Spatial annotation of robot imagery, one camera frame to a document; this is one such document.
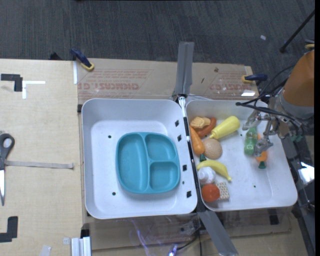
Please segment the black tripod leg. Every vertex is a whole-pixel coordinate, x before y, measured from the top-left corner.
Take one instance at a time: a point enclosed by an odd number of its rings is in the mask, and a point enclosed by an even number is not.
[[[306,20],[301,24],[301,26],[296,30],[296,32],[293,33],[293,35],[289,38],[288,41],[285,42],[285,44],[279,49],[281,53],[285,52],[285,49],[288,44],[295,38],[295,36],[302,30],[302,28],[308,23],[308,21],[312,18],[313,15],[315,15],[316,9],[313,10],[313,12],[306,18]]]

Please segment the toy tomato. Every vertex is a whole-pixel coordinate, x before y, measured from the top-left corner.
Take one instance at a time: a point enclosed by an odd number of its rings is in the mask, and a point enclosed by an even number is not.
[[[217,185],[209,183],[201,188],[201,195],[205,202],[210,203],[219,199],[220,190]]]

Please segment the white tape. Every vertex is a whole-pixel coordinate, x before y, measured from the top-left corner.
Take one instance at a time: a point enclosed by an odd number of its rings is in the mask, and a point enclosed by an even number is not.
[[[62,244],[64,244],[64,245],[70,245],[70,238],[69,237],[64,237],[63,238],[63,241],[62,241]]]
[[[42,247],[42,250],[41,250],[39,256],[50,256],[50,252],[51,252],[51,247],[44,245]]]
[[[73,83],[76,85],[78,83],[78,68],[77,62],[73,62]]]
[[[22,99],[27,98],[27,84],[28,85],[45,85],[46,81],[22,81]]]
[[[58,168],[72,169],[73,163],[52,163],[52,162],[24,162],[24,161],[9,161],[5,160],[7,166],[23,166],[23,167],[43,167],[43,168]]]
[[[254,90],[244,90],[241,94],[242,97],[252,97],[255,96],[256,92]]]

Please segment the gray carpet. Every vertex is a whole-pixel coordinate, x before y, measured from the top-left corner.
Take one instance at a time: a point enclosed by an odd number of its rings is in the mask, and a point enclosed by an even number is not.
[[[314,40],[313,16],[279,51],[314,9],[315,0],[0,0],[0,58],[72,60],[75,47],[88,58],[177,61],[179,41],[192,41],[194,62],[272,78]]]

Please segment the clamp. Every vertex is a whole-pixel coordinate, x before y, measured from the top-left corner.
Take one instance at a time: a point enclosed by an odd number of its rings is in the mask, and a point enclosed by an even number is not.
[[[268,76],[266,74],[252,74],[252,75],[243,75],[241,81],[243,83],[252,83],[252,81],[266,81]]]
[[[81,51],[71,48],[70,53],[81,61],[81,66],[86,70],[92,71],[94,69],[95,65],[91,63]]]

